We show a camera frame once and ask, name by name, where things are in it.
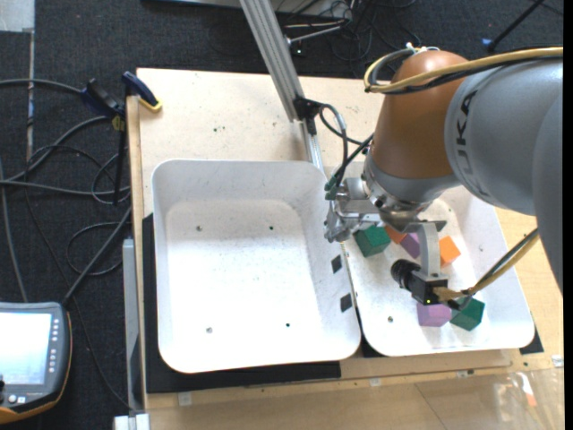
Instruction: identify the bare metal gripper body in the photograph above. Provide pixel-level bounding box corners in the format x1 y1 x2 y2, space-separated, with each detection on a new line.
334 176 432 234

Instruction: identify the green cube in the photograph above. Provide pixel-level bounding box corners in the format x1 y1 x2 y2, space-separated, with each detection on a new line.
449 296 486 332
353 225 392 258

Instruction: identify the purple cube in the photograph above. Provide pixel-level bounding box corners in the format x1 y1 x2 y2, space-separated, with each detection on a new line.
415 301 453 328
399 232 423 260

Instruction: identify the white plastic tray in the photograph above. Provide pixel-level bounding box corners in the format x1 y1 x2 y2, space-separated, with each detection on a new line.
343 162 536 358
150 159 363 374

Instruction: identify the pale wood board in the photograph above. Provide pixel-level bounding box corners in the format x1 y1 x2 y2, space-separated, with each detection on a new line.
126 67 564 412

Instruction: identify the black cylinder on white bracket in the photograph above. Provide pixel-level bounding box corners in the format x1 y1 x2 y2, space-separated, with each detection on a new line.
389 219 450 306

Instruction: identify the black block with thin wires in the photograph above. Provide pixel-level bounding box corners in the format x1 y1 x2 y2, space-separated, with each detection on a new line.
292 97 324 124

